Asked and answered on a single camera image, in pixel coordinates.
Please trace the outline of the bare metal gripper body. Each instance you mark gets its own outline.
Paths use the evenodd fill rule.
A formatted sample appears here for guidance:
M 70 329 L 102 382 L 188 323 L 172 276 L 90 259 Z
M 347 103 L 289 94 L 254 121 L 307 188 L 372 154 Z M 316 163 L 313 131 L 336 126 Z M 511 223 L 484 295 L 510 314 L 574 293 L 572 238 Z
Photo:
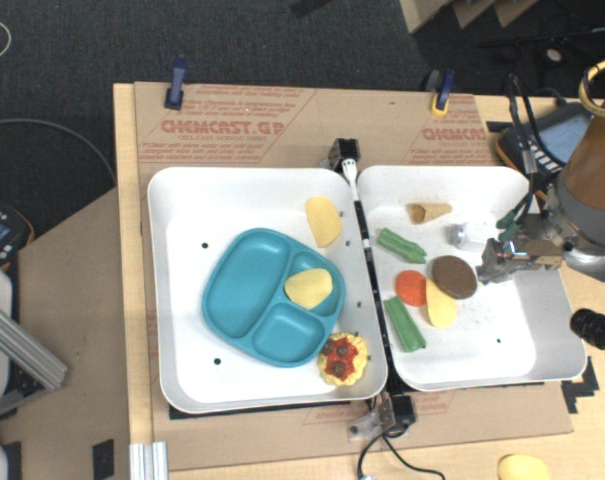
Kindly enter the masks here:
M 509 255 L 526 269 L 556 270 L 562 264 L 605 282 L 605 246 L 559 216 L 526 216 L 509 242 Z

